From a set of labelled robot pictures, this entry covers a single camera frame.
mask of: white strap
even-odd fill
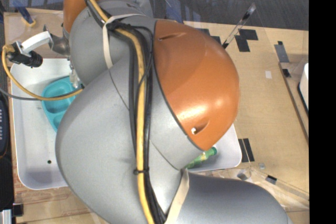
[[[180,214],[182,205],[189,190],[189,175],[187,169],[184,170],[180,185],[170,206],[167,220],[164,224],[175,224]]]
[[[109,35],[108,35],[106,25],[113,22],[116,19],[126,18],[126,17],[130,17],[130,16],[134,16],[134,15],[143,16],[142,14],[115,15],[115,16],[111,16],[103,26],[103,52],[104,52],[105,63],[107,65],[108,69],[110,69],[113,66],[113,63],[112,63],[112,57],[111,57],[111,54],[110,54]]]

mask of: white plastic container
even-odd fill
[[[309,83],[308,83],[308,63],[305,64],[303,68],[303,74],[300,81],[300,92],[302,94],[303,100],[306,103],[307,109],[309,110]]]
[[[51,82],[70,73],[67,59],[43,59],[39,68],[14,64],[11,73],[33,93],[42,94]],[[13,95],[31,96],[12,83]],[[49,123],[41,101],[12,99],[17,172],[27,188],[34,190],[67,186],[56,162],[56,132]]]

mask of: wooden table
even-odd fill
[[[46,24],[51,33],[62,36],[62,12],[30,9],[36,18],[34,28],[13,25],[19,17],[5,14],[5,40],[24,41],[38,34]],[[211,36],[223,42],[234,25],[185,22],[195,28],[207,29]],[[309,223],[309,139],[308,115],[297,90],[308,62],[309,33],[300,30],[244,27],[226,48],[232,57],[240,79],[241,102],[234,122],[238,139],[246,150],[247,160],[233,169],[209,172],[213,176],[237,178],[245,174],[246,180],[261,184],[273,191],[277,199],[284,192],[285,203],[294,224]],[[283,44],[289,62],[279,61],[274,45]],[[60,58],[47,45],[37,50],[45,58]],[[287,69],[291,77],[285,77]],[[14,141],[13,124],[11,139]],[[17,176],[15,143],[12,143],[15,203],[24,204],[24,214],[17,223],[106,223],[91,212],[68,187],[31,190]],[[274,187],[267,185],[275,179]]]

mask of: wire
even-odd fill
[[[142,54],[142,49],[141,49],[141,45],[138,41],[138,39],[136,39],[136,37],[123,30],[123,29],[116,29],[117,32],[121,33],[122,35],[128,37],[129,39],[132,40],[132,42],[134,43],[135,46],[135,51],[136,51],[136,55],[138,57],[138,72],[139,72],[139,76],[138,76],[138,80],[139,83],[144,75],[144,71],[145,71],[145,66],[144,66],[144,58],[143,58],[143,54]],[[143,155],[144,155],[144,151],[143,151],[143,145],[144,145],[144,113],[145,113],[145,83],[140,84],[139,86],[139,94],[137,95],[138,98],[138,102],[137,102],[137,117],[136,117],[136,139],[137,139],[137,149],[136,149],[136,169],[138,171],[144,171],[144,160],[143,160]],[[151,211],[149,209],[149,204],[148,204],[148,200],[146,197],[146,193],[145,193],[145,178],[144,178],[144,173],[138,173],[138,191],[139,191],[139,197],[140,197],[140,203],[142,205],[142,209],[144,211],[144,214],[146,216],[146,219],[148,221],[148,223],[153,223],[154,224],[154,220],[153,220],[153,216],[151,214]]]
[[[10,70],[7,67],[6,64],[6,55],[8,51],[12,51],[12,48],[10,45],[4,45],[2,48],[2,53],[1,53],[1,60],[2,60],[2,65],[4,67],[4,70],[7,74],[7,76],[15,83],[15,85],[17,85],[22,91],[24,91],[25,93],[29,94],[30,96],[38,99],[38,100],[42,100],[42,101],[58,101],[58,100],[63,100],[63,99],[67,99],[69,97],[73,97],[77,94],[79,94],[83,89],[79,89],[76,90],[74,92],[65,94],[65,95],[60,95],[57,97],[43,97],[37,94],[32,93],[31,91],[27,90],[25,87],[23,87],[11,74]]]
[[[143,77],[141,78],[138,88],[137,88],[137,93],[136,96],[138,96],[139,93],[139,86],[142,83],[145,83],[146,87],[146,98],[145,98],[145,118],[144,118],[144,154],[143,154],[143,159],[144,159],[144,181],[145,181],[145,191],[146,191],[146,196],[149,201],[149,205],[151,208],[152,216],[155,221],[155,223],[165,223],[166,222],[166,215],[164,214],[162,208],[160,207],[156,196],[155,192],[153,190],[153,187],[151,185],[150,181],[150,175],[149,175],[149,145],[150,145],[150,140],[149,140],[149,134],[150,134],[150,121],[151,121],[151,106],[152,106],[152,89],[153,89],[153,73],[152,73],[152,67],[153,67],[153,54],[152,54],[152,44],[153,44],[153,34],[152,32],[146,28],[146,27],[137,27],[137,26],[132,26],[132,28],[139,28],[146,30],[149,34],[150,42],[149,46],[142,45],[144,55],[146,55],[146,70],[144,72]],[[129,31],[132,31],[132,33],[137,37],[138,40],[142,41],[141,44],[147,44],[145,42],[145,37],[143,36],[142,33],[140,33],[138,30],[131,29]]]
[[[26,100],[26,101],[39,101],[37,98],[29,98],[29,97],[21,97],[21,96],[12,95],[9,92],[6,92],[2,88],[0,88],[0,92],[1,92],[1,94],[5,95],[5,96],[11,97],[11,98],[14,98],[14,99]]]
[[[140,43],[140,40],[144,40],[144,37],[143,35],[134,30],[134,29],[130,29],[130,26],[126,25],[126,24],[123,24],[123,23],[117,23],[116,24],[118,27],[121,27],[121,28],[124,28],[126,29],[127,32],[129,32],[130,34],[134,35],[137,40],[139,41]],[[139,137],[139,130],[142,130],[144,129],[143,133],[144,133],[144,136],[143,136],[143,169],[142,170],[139,170],[139,166],[137,166],[137,170],[138,171],[141,171],[141,173],[138,173],[139,174],[143,174],[143,183],[141,182],[140,184],[144,184],[145,186],[145,195],[146,195],[146,198],[147,198],[147,201],[149,203],[149,207],[150,207],[150,211],[151,211],[151,214],[152,214],[152,217],[153,217],[153,220],[154,220],[154,223],[163,223],[163,221],[161,220],[162,218],[162,214],[160,211],[159,211],[159,206],[158,206],[158,202],[156,201],[156,197],[155,197],[155,194],[154,194],[154,191],[153,191],[153,188],[151,186],[151,183],[150,183],[150,178],[149,178],[149,173],[148,173],[148,170],[149,170],[149,166],[148,166],[148,152],[149,152],[149,122],[150,120],[148,120],[148,118],[150,119],[150,113],[151,113],[151,110],[150,110],[150,105],[151,105],[151,85],[152,85],[152,81],[150,80],[145,80],[146,77],[150,76],[150,67],[152,66],[152,55],[149,53],[149,49],[144,46],[144,45],[141,45],[141,48],[144,49],[144,52],[143,54],[145,55],[150,55],[148,57],[148,59],[146,59],[146,62],[148,62],[146,64],[146,68],[143,72],[143,75],[142,76],[138,76],[138,86],[137,86],[137,89],[136,89],[136,99],[134,101],[134,76],[133,76],[133,72],[131,70],[134,69],[134,60],[132,60],[134,57],[134,50],[135,48],[133,46],[130,46],[130,49],[131,49],[131,61],[130,61],[130,77],[129,77],[129,106],[130,106],[130,119],[131,119],[131,129],[132,128],[132,125],[136,125],[135,127],[135,130],[138,130],[138,132],[136,133],[135,135],[135,153],[139,153],[139,140],[136,141],[137,137]],[[139,100],[141,99],[141,96],[139,96],[139,93],[141,92],[140,90],[140,87],[142,86],[145,86],[146,88],[146,94],[145,94],[145,105],[144,105],[144,111],[145,111],[145,115],[144,115],[144,126],[140,127],[139,128],[139,117],[138,117],[138,114],[139,114]]]

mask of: blue bowl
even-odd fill
[[[69,77],[65,77],[63,79],[56,80],[46,86],[43,89],[42,96],[55,97],[58,95],[67,94],[74,90],[75,88],[72,86]],[[68,107],[74,99],[75,96],[57,101],[42,101],[42,107],[44,109],[44,112],[46,113],[48,120],[52,125],[52,128],[54,128],[56,132],[64,113],[67,111]]]

